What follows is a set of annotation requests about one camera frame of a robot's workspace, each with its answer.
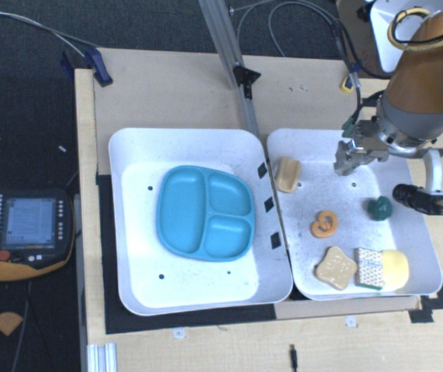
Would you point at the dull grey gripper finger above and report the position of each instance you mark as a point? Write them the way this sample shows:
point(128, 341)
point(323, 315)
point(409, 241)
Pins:
point(343, 161)
point(374, 156)

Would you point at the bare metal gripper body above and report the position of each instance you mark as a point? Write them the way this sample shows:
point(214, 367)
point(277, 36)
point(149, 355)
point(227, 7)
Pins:
point(384, 140)

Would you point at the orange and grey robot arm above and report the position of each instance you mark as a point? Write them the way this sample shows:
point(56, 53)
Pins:
point(419, 80)

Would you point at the green broccoli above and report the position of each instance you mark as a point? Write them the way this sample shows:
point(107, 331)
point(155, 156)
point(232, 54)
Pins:
point(380, 208)

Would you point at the beige bread bun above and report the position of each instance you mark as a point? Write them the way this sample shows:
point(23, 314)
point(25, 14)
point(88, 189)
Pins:
point(288, 174)

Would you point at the white plastic tray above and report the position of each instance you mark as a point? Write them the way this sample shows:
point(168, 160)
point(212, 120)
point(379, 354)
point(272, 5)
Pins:
point(357, 223)
point(190, 285)

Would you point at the orange pretzel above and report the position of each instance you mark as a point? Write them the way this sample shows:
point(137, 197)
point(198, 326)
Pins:
point(324, 231)

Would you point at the beige toast slice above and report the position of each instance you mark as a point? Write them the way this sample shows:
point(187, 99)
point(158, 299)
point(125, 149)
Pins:
point(335, 267)

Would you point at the white patterned packet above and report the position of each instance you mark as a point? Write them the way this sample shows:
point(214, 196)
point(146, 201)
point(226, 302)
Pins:
point(369, 267)

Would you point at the pale yellow rounded block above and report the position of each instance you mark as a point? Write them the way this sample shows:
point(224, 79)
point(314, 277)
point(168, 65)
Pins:
point(396, 268)

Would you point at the blue divided plate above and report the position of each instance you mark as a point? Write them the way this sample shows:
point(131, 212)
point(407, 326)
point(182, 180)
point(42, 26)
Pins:
point(205, 213)

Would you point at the brown cardboard board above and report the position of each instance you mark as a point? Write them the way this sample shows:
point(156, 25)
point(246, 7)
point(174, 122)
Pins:
point(174, 95)

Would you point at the orange pizza slice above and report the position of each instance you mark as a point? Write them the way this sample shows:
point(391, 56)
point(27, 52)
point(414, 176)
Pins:
point(7, 322)

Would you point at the black cylinder on white bracket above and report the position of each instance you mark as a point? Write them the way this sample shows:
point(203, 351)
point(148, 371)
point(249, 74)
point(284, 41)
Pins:
point(419, 200)

